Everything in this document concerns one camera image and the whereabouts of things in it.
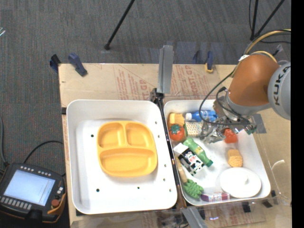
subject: tomato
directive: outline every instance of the tomato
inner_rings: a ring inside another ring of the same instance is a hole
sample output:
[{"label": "tomato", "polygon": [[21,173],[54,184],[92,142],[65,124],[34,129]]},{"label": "tomato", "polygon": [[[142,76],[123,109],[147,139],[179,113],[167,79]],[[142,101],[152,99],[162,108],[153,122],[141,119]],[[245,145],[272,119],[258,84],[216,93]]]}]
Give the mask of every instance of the tomato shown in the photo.
[{"label": "tomato", "polygon": [[169,128],[169,137],[174,141],[181,141],[185,136],[185,129],[183,126],[173,124]]},{"label": "tomato", "polygon": [[225,129],[224,135],[226,136],[225,138],[226,143],[235,143],[238,141],[237,135],[234,132],[232,132],[230,128]]}]

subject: gray carpet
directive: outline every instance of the gray carpet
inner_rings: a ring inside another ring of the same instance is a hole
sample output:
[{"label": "gray carpet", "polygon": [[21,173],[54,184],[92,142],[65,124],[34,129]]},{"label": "gray carpet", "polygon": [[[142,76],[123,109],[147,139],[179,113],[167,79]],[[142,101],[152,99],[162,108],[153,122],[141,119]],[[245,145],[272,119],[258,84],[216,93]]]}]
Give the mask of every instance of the gray carpet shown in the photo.
[{"label": "gray carpet", "polygon": [[[49,66],[56,54],[68,63],[71,52],[83,63],[159,63],[163,45],[173,45],[175,64],[192,64],[198,50],[214,64],[237,64],[251,42],[255,0],[135,0],[105,50],[131,0],[0,0],[0,116],[7,162],[22,162],[47,140],[62,141],[58,74]],[[258,32],[281,0],[259,0]],[[291,0],[285,0],[261,31],[291,28]],[[289,35],[265,39],[255,50],[291,60]],[[48,143],[28,159],[65,172],[63,146]],[[1,228],[24,228],[23,221],[0,216]],[[68,207],[56,224],[69,227]]]}]

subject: yellow plate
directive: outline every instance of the yellow plate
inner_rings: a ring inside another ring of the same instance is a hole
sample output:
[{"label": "yellow plate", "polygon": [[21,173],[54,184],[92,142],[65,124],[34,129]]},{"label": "yellow plate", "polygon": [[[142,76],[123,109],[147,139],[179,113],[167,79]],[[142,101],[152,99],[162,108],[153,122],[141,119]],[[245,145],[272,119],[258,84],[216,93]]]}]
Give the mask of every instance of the yellow plate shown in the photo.
[{"label": "yellow plate", "polygon": [[139,122],[103,124],[97,134],[97,154],[102,170],[116,177],[147,175],[157,165],[153,134]]}]

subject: button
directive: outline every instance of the button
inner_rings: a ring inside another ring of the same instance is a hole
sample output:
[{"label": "button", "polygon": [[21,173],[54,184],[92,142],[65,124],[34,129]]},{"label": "button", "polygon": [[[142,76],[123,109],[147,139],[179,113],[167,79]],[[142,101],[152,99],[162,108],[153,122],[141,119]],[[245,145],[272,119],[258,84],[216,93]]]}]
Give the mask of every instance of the button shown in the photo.
[{"label": "button", "polygon": [[52,204],[52,207],[55,209],[59,206],[60,202],[57,199],[53,199],[51,204]]}]

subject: white tray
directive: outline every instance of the white tray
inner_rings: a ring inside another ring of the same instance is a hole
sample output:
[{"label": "white tray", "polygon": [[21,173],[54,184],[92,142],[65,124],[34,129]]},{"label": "white tray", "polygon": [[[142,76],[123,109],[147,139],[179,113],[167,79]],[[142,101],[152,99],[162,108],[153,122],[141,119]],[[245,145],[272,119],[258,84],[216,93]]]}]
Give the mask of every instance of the white tray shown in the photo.
[{"label": "white tray", "polygon": [[[202,100],[172,100],[168,101],[164,106],[164,114],[168,119],[170,113],[187,113],[195,112],[199,110]],[[206,100],[202,110],[212,110],[214,100]],[[228,164],[227,150],[229,148],[238,149],[243,157],[243,167],[253,171],[261,180],[260,192],[250,198],[233,198],[230,197],[228,200],[207,202],[202,199],[194,199],[188,195],[183,189],[183,196],[187,202],[192,205],[210,205],[216,203],[227,203],[233,201],[242,200],[255,200],[262,199],[270,193],[270,182],[264,168],[260,153],[258,151],[255,139],[253,135],[248,135],[244,130],[237,134],[237,143],[225,143],[219,141],[211,144],[204,144],[199,138],[193,138],[193,140],[200,145],[206,152],[206,155],[213,161],[210,167],[204,166],[202,171],[199,171],[194,177],[183,167],[185,174],[188,179],[194,180],[200,186],[204,188],[204,193],[212,194],[214,192],[222,192],[220,186],[219,177],[221,173],[229,168],[232,168]],[[175,147],[176,143],[171,141],[172,148]]]},{"label": "white tray", "polygon": [[[169,209],[177,200],[174,174],[158,106],[150,101],[75,100],[67,107],[72,199],[84,214]],[[97,157],[98,128],[109,121],[138,121],[152,132],[155,170],[140,177],[104,173]]]}]

